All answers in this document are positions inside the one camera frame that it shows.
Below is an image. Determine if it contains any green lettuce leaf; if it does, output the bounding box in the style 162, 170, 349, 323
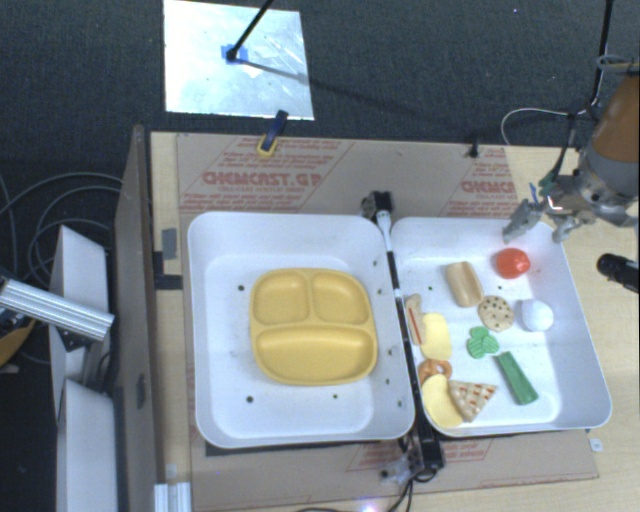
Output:
466, 325, 502, 360

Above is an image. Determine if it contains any thin black and white rod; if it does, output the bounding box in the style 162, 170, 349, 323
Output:
377, 209, 432, 451

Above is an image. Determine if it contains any brown chocolate chip biscuit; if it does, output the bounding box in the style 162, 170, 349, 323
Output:
477, 294, 516, 333

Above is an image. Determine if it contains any brown cardboard board red print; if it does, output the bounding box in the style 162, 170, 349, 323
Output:
175, 133, 600, 512

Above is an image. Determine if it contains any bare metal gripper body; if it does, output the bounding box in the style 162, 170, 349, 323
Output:
538, 172, 640, 229

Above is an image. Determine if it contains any orange pretzel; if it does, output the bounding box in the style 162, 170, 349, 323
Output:
417, 357, 454, 386

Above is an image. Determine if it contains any yellow divided plate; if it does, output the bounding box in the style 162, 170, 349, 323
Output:
248, 267, 380, 387

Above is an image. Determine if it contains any beige sandwich slice red stripe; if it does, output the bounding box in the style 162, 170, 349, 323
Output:
403, 293, 427, 348

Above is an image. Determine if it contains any white egg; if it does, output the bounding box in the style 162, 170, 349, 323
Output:
519, 298, 556, 333

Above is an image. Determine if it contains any black block with thin wires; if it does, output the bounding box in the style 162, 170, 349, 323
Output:
360, 189, 397, 222
416, 428, 446, 474

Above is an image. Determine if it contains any tan bread bun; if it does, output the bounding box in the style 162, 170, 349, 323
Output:
444, 260, 486, 309

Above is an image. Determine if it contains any yellow cheese slice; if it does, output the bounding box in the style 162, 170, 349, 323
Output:
420, 373, 466, 430
419, 312, 454, 362

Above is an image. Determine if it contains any red tomato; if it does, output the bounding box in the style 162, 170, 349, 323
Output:
495, 247, 532, 281

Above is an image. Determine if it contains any white plastic tray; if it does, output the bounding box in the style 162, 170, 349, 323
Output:
389, 215, 614, 440
187, 210, 417, 450

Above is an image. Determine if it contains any tan pizza slice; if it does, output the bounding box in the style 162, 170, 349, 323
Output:
447, 379, 500, 424

